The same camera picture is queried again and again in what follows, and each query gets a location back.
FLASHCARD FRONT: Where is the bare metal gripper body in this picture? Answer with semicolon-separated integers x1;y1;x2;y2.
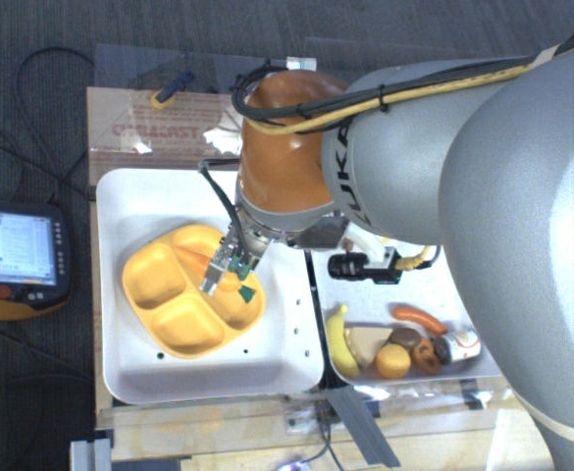
213;216;274;267

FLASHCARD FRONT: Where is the orange carrot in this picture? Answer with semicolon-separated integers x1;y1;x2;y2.
173;245;258;305

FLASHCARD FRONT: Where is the yellow divided plate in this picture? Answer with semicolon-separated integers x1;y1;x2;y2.
121;223;268;361

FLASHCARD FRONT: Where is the white plastic tray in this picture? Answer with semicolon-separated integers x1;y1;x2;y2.
94;167;327;406
310;241;506;388

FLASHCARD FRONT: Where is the yellow banana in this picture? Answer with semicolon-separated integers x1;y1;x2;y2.
325;303;362;379

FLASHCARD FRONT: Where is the beige bread slice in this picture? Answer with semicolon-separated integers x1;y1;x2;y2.
343;325;395;369

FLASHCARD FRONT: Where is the brown cardboard board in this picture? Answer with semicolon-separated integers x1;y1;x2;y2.
85;85;248;414

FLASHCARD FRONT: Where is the dark brown round biscuit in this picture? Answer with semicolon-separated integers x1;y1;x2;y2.
389;327;423;353

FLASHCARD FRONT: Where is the orange sausage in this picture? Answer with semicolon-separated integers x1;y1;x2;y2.
391;304;449;337

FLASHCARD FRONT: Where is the orange round bun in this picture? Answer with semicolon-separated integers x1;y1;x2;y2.
375;342;412;381

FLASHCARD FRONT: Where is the brown doughnut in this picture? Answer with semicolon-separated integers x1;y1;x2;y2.
410;337;443;377

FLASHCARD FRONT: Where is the small white can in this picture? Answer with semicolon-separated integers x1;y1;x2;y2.
432;328;482;366

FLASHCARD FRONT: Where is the black cylinder on white bracket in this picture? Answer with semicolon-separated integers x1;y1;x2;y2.
327;234;405;287

